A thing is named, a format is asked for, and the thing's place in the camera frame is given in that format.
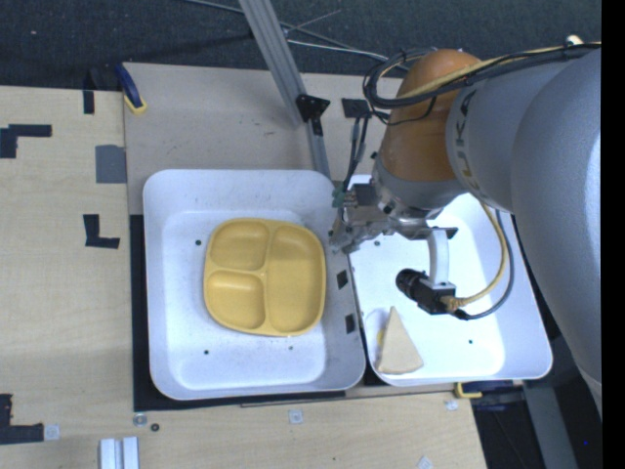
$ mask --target yellow plate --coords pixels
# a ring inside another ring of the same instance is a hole
[[[232,219],[213,231],[204,302],[219,324],[261,335],[300,335],[325,303],[325,256],[316,235],[268,219]]]

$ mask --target beige triangle object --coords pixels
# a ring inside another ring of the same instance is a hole
[[[415,371],[423,366],[423,359],[408,335],[395,306],[387,320],[377,369],[381,373],[400,374]]]

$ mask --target dark background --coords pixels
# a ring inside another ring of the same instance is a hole
[[[237,0],[202,1],[239,7]],[[488,59],[561,45],[570,34],[602,41],[602,0],[271,1],[293,25],[334,13],[290,38],[332,45],[310,35],[320,34],[384,56],[448,47]],[[362,75],[374,64],[303,46],[292,52],[302,72]],[[176,0],[0,0],[0,85],[81,89],[91,69],[100,88],[113,90],[121,62],[266,68],[237,12]],[[548,312],[545,321],[556,338]],[[579,467],[603,467],[602,423],[584,382],[573,373],[555,390]],[[544,467],[522,394],[495,393],[493,402],[475,404],[489,468]]]

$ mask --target robotic arm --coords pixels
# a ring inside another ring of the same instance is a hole
[[[412,59],[397,96],[380,98],[377,80]],[[601,45],[485,62],[454,50],[402,53],[365,78],[364,93],[387,130],[369,184],[337,190],[333,247],[349,253],[379,234],[426,239],[429,275],[402,272],[397,285],[434,301],[429,312],[451,313],[441,302],[453,295],[444,267],[455,231],[428,221],[463,192],[514,214],[601,414]]]

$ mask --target white tray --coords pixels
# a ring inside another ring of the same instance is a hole
[[[515,261],[514,290],[497,312],[480,320],[431,316],[396,288],[396,275],[402,269],[430,269],[426,241],[410,241],[399,234],[381,235],[351,254],[370,361],[377,361],[378,332],[386,323],[390,307],[396,306],[425,363],[422,368],[401,375],[376,370],[383,381],[394,386],[418,386],[535,379],[549,372],[552,351],[510,215],[503,214],[503,222]],[[499,267],[500,248],[477,200],[469,194],[459,196],[430,224],[459,229],[449,241],[449,281],[457,286],[456,295],[473,295],[485,288]],[[489,296],[468,305],[465,311],[477,314],[490,308],[504,291],[507,280],[508,274]]]
[[[365,369],[352,284],[337,274],[328,229],[336,214],[332,183],[309,170],[164,170],[144,188],[149,368],[175,400],[345,390]],[[213,321],[204,305],[206,245],[237,217],[289,221],[321,240],[327,292],[319,324],[296,337],[250,335]]]

